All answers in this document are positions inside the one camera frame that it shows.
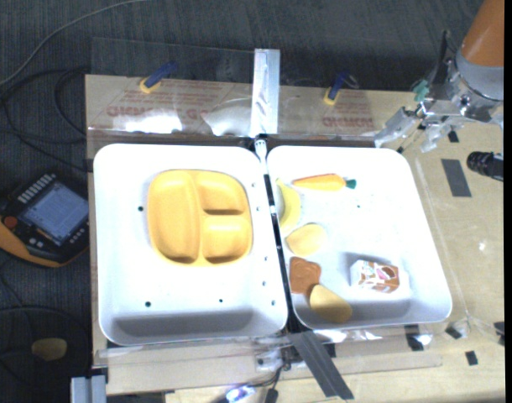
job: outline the clear plastic sheet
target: clear plastic sheet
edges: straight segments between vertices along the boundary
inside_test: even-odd
[[[102,146],[118,142],[251,147],[254,52],[94,39],[92,54],[95,75],[86,79],[90,160]],[[117,58],[120,54],[130,58]],[[162,80],[150,94],[143,93],[140,81],[170,60],[179,61],[180,70]],[[128,61],[132,62],[131,66],[126,65]],[[395,108],[386,109],[386,114],[381,115],[370,95],[358,90],[341,90],[337,103],[329,106],[322,100],[325,90],[281,83],[278,133],[270,133],[273,134],[269,136],[270,143],[327,144],[331,141],[370,146],[374,133],[395,112]],[[411,147],[404,157],[415,175],[452,293],[452,313],[445,321],[432,324],[315,330],[322,343],[334,347],[335,364],[341,373],[437,366],[441,358],[431,351],[432,344],[436,340],[447,343],[452,338],[465,338],[470,327],[482,328],[489,337],[500,337],[491,326],[498,318],[484,319],[483,312],[466,306],[461,287],[462,271],[456,271],[455,253],[441,231],[441,222],[448,211],[445,211],[447,206],[441,200],[442,195],[432,191],[437,182],[431,180],[418,150]],[[92,268],[92,286],[97,286],[95,273]],[[212,373],[222,363],[227,370],[223,377],[228,383],[265,380],[270,372],[284,364],[288,364],[286,377],[311,375],[302,360],[295,359],[295,350],[287,339],[288,330],[276,336],[253,339],[117,347],[101,334],[97,312],[95,315],[96,366],[126,369],[128,374],[134,369],[152,372],[159,365],[186,368],[187,375],[171,379],[170,388],[226,383]],[[199,364],[203,372],[209,370],[210,374],[195,378],[191,375],[195,364]]]

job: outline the transparent plastic wrap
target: transparent plastic wrap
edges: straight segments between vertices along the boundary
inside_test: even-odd
[[[95,74],[86,78],[87,153],[91,162],[109,144],[226,145],[253,151],[250,133],[253,100],[262,92],[251,83],[254,52],[110,39],[94,39],[93,45]],[[129,59],[113,57],[119,53],[131,55],[134,65],[120,66],[120,60]],[[166,61],[173,60],[178,62],[179,70],[164,77],[152,92],[143,92],[142,80]],[[281,65],[288,63],[282,60]],[[374,133],[404,104],[392,102],[389,93],[384,92],[378,95],[341,90],[332,105],[324,102],[326,88],[323,87],[280,85],[279,93],[276,133],[262,133],[270,149],[284,144],[373,147]],[[384,100],[379,100],[379,96],[384,96]],[[437,182],[428,180],[431,177],[426,175],[421,159],[409,153],[404,157],[415,179],[446,277],[452,309],[434,322],[385,323],[382,327],[375,322],[369,327],[314,328],[318,339],[326,347],[332,347],[335,365],[343,374],[440,365],[441,356],[431,350],[434,343],[451,344],[455,338],[465,338],[471,323],[481,322],[473,321],[474,313],[467,306],[460,285],[462,274],[455,271],[455,253],[448,247],[448,235],[441,230],[441,222],[445,220],[441,210],[448,208],[447,194],[432,190],[432,184]],[[93,179],[90,188],[93,193]],[[91,209],[91,227],[96,233],[96,211]],[[269,211],[277,213],[274,205]],[[415,238],[414,231],[403,234],[403,238],[405,241]],[[292,332],[288,325],[262,337],[196,341],[187,338],[123,347],[109,342],[98,323],[96,243],[96,240],[91,242],[96,366],[114,368],[127,377],[137,371],[148,375],[153,385],[144,383],[142,390],[163,385],[175,389],[259,382],[280,367],[289,372],[285,378],[311,375],[287,338]],[[491,330],[486,328],[486,333],[490,334]],[[191,374],[195,363],[208,373],[196,378]],[[223,374],[218,373],[217,363],[224,364]],[[166,380],[154,373],[159,365],[178,373]],[[122,382],[114,380],[107,387],[116,394],[124,391]]]

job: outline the white cable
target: white cable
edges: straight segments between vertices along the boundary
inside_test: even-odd
[[[39,45],[36,46],[36,48],[32,51],[32,54],[30,54],[29,58],[27,58],[27,60],[25,60],[25,62],[17,70],[11,76],[7,77],[3,81],[0,81],[0,86],[5,84],[6,82],[10,82],[15,76],[17,76],[19,73],[21,73],[21,71],[23,71],[23,69],[30,63],[30,61],[36,56],[36,54],[38,54],[39,50],[41,50],[41,48],[49,40],[51,40],[54,36],[56,36],[60,31],[67,29],[71,25],[79,23],[80,21],[82,21],[84,19],[93,17],[95,15],[98,15],[99,13],[103,13],[103,12],[106,12],[106,11],[114,9],[114,8],[118,8],[120,6],[125,6],[125,5],[133,4],[133,3],[144,3],[144,2],[153,2],[153,1],[155,1],[155,0],[128,0],[127,2],[115,3],[111,6],[107,6],[105,8],[98,9],[97,11],[87,13],[86,15],[83,15],[77,19],[74,19],[73,21],[70,21],[68,24],[65,24],[62,27],[59,27],[58,29],[53,31],[51,34],[49,34],[47,37],[45,37],[41,42],[39,42]]]

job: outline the toy carrot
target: toy carrot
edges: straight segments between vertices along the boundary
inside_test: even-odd
[[[326,173],[325,175],[314,175],[295,179],[292,184],[312,190],[338,191],[344,186],[354,189],[355,186],[357,186],[357,181],[354,179],[347,180],[336,173]]]

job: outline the black fabric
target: black fabric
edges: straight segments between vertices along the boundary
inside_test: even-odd
[[[127,0],[0,0],[0,81],[14,73],[48,34],[123,1]],[[9,92],[0,103],[0,196],[45,169],[55,168],[62,175],[86,181],[86,173],[80,170],[86,146],[79,142],[78,131],[85,121],[82,73],[91,71],[94,38],[229,50],[279,49],[283,84],[328,86],[339,71],[348,70],[363,89],[404,91],[435,65],[443,30],[451,33],[450,46],[459,46],[482,2],[159,0],[87,18],[56,34],[18,76],[0,87],[0,94]],[[126,55],[114,54],[113,58],[126,59],[120,61],[121,66],[132,65]],[[76,75],[68,76],[65,71],[76,71]],[[72,125],[59,115],[57,104]],[[10,127],[76,142],[40,143],[4,131]],[[18,303],[60,309],[89,332],[88,260],[84,254],[63,268],[42,269],[0,249],[0,309]],[[15,295],[9,295],[3,285]],[[36,312],[31,322],[36,333],[45,335],[49,330],[37,327],[40,315]],[[0,353],[23,343],[14,337],[19,329],[21,338],[28,336],[30,322],[22,320],[13,323],[8,340],[1,338],[0,328]],[[31,363],[25,359],[21,367]],[[34,379],[33,371],[26,375]],[[67,395],[33,392],[0,364],[0,403],[65,400]]]

